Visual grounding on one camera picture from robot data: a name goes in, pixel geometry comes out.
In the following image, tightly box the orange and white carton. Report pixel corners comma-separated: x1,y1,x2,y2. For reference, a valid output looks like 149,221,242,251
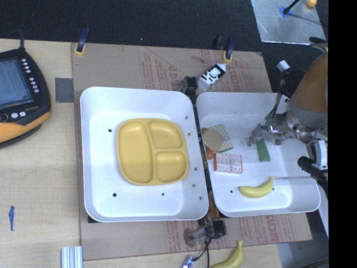
213,152,244,175

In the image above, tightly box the thin black and white rod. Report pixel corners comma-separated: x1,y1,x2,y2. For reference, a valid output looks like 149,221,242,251
190,87,216,221

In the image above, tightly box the black block with thin wires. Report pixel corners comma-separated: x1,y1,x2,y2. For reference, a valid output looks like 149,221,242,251
213,219,227,239
180,76,199,94

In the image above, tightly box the black cylinder on white bracket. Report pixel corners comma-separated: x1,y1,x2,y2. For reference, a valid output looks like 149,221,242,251
297,139,329,188

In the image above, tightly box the round tan biscuit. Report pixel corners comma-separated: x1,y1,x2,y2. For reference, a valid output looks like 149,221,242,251
202,128,224,150

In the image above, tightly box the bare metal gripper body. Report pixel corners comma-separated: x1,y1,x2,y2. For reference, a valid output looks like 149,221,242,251
266,112,312,145

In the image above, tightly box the brown cardboard board red print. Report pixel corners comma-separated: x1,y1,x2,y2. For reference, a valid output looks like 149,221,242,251
70,41,313,261

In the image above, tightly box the green and orange patterned packet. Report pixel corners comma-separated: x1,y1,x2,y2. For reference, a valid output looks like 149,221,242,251
207,124,235,154

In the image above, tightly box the orange carrot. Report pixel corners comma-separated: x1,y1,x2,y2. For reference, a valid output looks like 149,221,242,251
201,127,216,161

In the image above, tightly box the yellow divided plate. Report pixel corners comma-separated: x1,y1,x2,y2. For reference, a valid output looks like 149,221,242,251
115,117,190,186

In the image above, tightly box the white plastic tray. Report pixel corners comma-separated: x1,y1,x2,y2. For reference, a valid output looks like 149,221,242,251
79,86,210,223
195,91,322,218

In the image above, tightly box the yellow banana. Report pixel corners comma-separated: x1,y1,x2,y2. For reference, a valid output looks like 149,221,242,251
211,240,244,268
238,175,276,199

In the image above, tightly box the green flat strip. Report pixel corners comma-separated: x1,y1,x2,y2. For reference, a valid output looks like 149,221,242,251
256,140,272,162

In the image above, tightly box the white and black milk carton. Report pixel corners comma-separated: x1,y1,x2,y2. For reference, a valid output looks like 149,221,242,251
197,63,228,93

